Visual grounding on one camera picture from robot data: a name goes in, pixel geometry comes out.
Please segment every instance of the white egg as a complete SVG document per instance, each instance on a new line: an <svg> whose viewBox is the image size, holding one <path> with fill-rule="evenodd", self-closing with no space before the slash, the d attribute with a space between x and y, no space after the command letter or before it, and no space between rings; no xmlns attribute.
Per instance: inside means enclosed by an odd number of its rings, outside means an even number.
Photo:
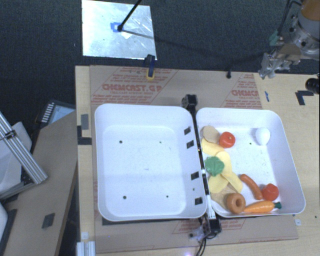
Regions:
<svg viewBox="0 0 320 256"><path fill-rule="evenodd" d="M259 145L267 145L270 140L270 131L267 128L258 128L255 131L255 138Z"/></svg>

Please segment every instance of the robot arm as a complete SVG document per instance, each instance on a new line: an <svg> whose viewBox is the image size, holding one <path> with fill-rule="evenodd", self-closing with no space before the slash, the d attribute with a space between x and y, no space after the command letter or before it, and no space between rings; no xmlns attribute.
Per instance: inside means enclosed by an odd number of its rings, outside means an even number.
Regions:
<svg viewBox="0 0 320 256"><path fill-rule="evenodd" d="M259 75L273 78L276 70L289 70L290 65L299 64L302 59L319 61L320 42L320 0L304 0L297 15L292 16L292 26L288 32L282 33L283 23L292 4L287 1L282 23L270 37L271 53L265 53L261 62Z"/></svg>

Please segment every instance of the tomato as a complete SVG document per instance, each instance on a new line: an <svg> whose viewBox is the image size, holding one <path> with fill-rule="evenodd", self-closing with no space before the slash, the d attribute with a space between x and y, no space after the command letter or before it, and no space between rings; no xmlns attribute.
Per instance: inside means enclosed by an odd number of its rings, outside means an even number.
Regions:
<svg viewBox="0 0 320 256"><path fill-rule="evenodd" d="M265 200L273 201L279 196L279 189L277 186L269 183L262 190L262 196Z"/></svg>
<svg viewBox="0 0 320 256"><path fill-rule="evenodd" d="M224 133L221 134L219 139L219 144L221 147L231 148L235 143L236 143L236 138L232 133L225 131Z"/></svg>

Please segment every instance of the donut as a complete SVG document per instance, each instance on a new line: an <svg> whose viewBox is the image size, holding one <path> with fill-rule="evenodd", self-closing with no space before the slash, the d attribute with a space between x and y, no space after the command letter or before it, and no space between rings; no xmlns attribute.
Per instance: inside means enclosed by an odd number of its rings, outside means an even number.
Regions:
<svg viewBox="0 0 320 256"><path fill-rule="evenodd" d="M239 214L244 211L246 200L240 193L231 193L226 198L226 207L233 214Z"/></svg>

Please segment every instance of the sausage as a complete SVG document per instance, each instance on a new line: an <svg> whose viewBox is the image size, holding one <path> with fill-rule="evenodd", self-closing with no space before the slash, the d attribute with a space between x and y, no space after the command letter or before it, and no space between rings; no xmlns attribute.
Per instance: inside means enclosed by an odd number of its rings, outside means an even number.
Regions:
<svg viewBox="0 0 320 256"><path fill-rule="evenodd" d="M263 198L263 195L262 195L260 188L258 187L257 183L255 183L252 178L250 178L246 174L241 174L240 180L242 180L245 184L248 185L248 187L251 189L253 196L256 200L261 200Z"/></svg>
<svg viewBox="0 0 320 256"><path fill-rule="evenodd" d="M246 200L240 193L231 193L226 198L226 207L233 214L242 213L246 207Z"/></svg>

